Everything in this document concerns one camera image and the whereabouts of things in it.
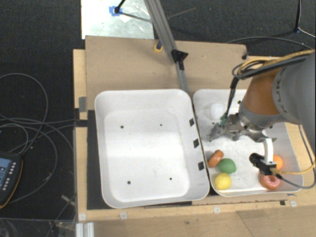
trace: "blue tape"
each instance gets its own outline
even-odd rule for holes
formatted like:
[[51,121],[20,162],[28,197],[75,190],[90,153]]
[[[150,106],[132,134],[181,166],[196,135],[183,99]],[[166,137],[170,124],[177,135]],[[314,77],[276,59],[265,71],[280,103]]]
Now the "blue tape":
[[123,10],[122,8],[119,9],[119,13],[115,13],[114,10],[115,10],[116,6],[110,6],[109,7],[109,12],[112,16],[114,17],[118,17],[120,15],[120,13],[123,13]]

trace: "black carpet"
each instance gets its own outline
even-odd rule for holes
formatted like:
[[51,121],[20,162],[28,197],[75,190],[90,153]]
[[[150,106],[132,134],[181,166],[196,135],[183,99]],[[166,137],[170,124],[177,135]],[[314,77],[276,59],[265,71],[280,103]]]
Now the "black carpet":
[[[167,16],[196,8],[169,20],[177,40],[216,41],[248,36],[287,38],[315,48],[315,39],[294,33],[298,0],[161,0]],[[300,27],[315,35],[316,0],[303,0]],[[0,0],[0,77],[25,73],[43,84],[49,99],[47,121],[74,119],[72,50],[84,48],[80,37],[80,0]],[[244,41],[251,55],[281,56],[302,47],[275,40]],[[7,117],[41,120],[44,95],[31,80],[19,76],[0,81],[0,113]],[[63,129],[72,141],[72,128]],[[23,143],[18,129],[2,129],[0,151]],[[57,133],[51,133],[58,150],[56,173],[34,195],[9,204],[0,217],[55,219],[74,194],[72,150]],[[17,199],[41,185],[54,165],[50,142],[38,139],[25,156]],[[70,206],[61,215],[69,219]]]

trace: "multimeter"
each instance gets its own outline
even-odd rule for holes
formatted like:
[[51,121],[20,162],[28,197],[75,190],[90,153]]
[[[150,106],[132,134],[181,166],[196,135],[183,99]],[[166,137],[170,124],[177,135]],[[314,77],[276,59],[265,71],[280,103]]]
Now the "multimeter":
[[11,199],[19,183],[23,160],[18,154],[0,153],[0,209]]

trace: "yellow lemon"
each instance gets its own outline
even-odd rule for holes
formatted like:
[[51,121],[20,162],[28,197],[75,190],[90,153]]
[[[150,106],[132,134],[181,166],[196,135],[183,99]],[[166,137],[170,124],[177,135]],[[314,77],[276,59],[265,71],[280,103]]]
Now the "yellow lemon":
[[231,177],[227,173],[218,174],[215,177],[215,188],[218,190],[227,190],[232,184]]

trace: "donut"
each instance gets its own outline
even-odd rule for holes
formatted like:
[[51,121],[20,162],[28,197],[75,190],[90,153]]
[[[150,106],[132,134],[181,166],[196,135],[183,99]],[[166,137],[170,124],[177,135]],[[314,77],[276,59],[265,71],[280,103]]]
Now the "donut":
[[269,190],[274,190],[280,186],[281,180],[273,175],[266,176],[264,174],[260,174],[260,183],[263,187],[265,187]]
[[210,168],[215,167],[223,158],[224,153],[221,150],[216,150],[215,153],[212,155],[210,160],[208,160],[207,165]]

